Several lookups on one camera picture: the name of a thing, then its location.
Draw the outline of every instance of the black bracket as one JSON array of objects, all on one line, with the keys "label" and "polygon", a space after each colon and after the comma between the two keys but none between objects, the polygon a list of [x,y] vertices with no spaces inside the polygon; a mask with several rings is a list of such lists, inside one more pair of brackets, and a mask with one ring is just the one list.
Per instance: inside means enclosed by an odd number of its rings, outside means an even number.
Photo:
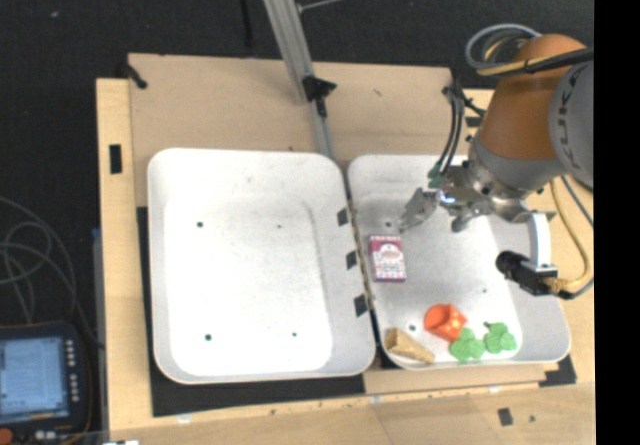
[{"label": "black bracket", "polygon": [[116,65],[114,76],[117,79],[129,79],[133,80],[140,89],[145,89],[148,86],[147,81],[140,77],[140,74],[126,61],[122,61]]},{"label": "black bracket", "polygon": [[305,95],[309,102],[316,103],[316,110],[318,114],[323,118],[327,117],[327,106],[325,105],[325,98],[334,89],[338,87],[337,84],[329,81],[323,81],[313,75],[308,75],[302,79],[302,86],[304,87]]},{"label": "black bracket", "polygon": [[544,282],[545,278],[557,278],[558,270],[549,268],[540,272],[532,269],[529,259],[512,251],[503,251],[496,259],[496,267],[507,280],[515,281],[520,288],[534,296],[552,294],[551,287]]}]

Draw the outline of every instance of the aluminum rod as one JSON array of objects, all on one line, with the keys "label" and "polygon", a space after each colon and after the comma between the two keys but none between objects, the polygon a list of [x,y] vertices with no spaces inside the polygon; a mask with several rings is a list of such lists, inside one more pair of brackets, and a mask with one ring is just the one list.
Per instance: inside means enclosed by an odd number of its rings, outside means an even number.
[{"label": "aluminum rod", "polygon": [[348,1],[348,0],[324,0],[319,2],[313,2],[311,4],[305,4],[304,6],[298,4],[296,8],[298,9],[298,13],[302,15],[302,13],[310,9],[322,8],[324,6],[329,6],[331,4],[338,4],[339,2],[344,2],[344,1]]},{"label": "aluminum rod", "polygon": [[[309,105],[302,80],[307,76],[314,75],[313,64],[295,1],[263,1],[276,41],[278,42],[280,54],[287,66],[289,77],[293,83],[296,98],[300,102]],[[335,152],[333,150],[326,118],[317,113],[315,104],[309,107],[311,109],[311,122],[313,124],[318,152],[331,159],[335,159]]]}]

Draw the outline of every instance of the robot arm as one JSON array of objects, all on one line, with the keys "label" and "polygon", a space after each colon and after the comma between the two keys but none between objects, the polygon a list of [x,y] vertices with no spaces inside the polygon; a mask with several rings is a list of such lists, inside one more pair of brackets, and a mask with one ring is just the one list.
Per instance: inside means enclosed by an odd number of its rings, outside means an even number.
[{"label": "robot arm", "polygon": [[[486,36],[484,59],[477,62],[472,48]],[[510,63],[490,62],[514,39],[518,50]],[[416,191],[401,228],[421,223],[442,206],[454,217],[454,232],[464,230],[476,216],[493,213],[511,223],[527,223],[531,233],[538,234],[540,216],[528,210],[529,195],[565,174],[593,188],[593,49],[567,36],[540,35],[507,24],[480,31],[465,55],[482,75],[500,77],[493,98],[468,159],[459,166],[434,167],[429,187],[435,190]],[[461,120],[464,95],[455,88],[449,91]],[[571,297],[570,282],[557,278],[548,258],[504,252],[496,265],[533,294]]]}]

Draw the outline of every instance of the black floor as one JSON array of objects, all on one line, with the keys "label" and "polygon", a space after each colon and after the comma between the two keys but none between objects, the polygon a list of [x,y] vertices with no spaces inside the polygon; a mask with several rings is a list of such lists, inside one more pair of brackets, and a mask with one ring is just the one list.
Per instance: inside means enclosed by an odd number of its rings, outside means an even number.
[{"label": "black floor", "polygon": [[[240,0],[0,0],[0,196],[58,233],[92,324],[95,79],[113,76],[129,52],[278,57],[261,0],[246,1],[252,41]],[[303,25],[317,61],[449,66],[465,86],[488,86],[493,81],[464,64],[464,44],[474,32],[516,22],[593,45],[594,2],[351,0],[304,13]],[[21,220],[0,208],[0,241]],[[68,291],[55,275],[34,277],[33,290],[35,320],[66,316]],[[0,325],[23,320],[15,290],[0,285]],[[77,313],[75,322],[81,325]]]}]

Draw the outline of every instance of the black mat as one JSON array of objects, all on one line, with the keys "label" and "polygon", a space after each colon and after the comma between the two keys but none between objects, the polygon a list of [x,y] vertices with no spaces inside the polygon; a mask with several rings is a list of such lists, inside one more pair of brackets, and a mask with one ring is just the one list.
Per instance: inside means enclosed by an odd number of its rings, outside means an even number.
[{"label": "black mat", "polygon": [[252,404],[335,398],[364,393],[364,380],[361,375],[295,381],[225,383],[197,386],[181,385],[168,379],[158,368],[153,356],[147,208],[138,208],[137,217],[154,416],[176,415]]}]

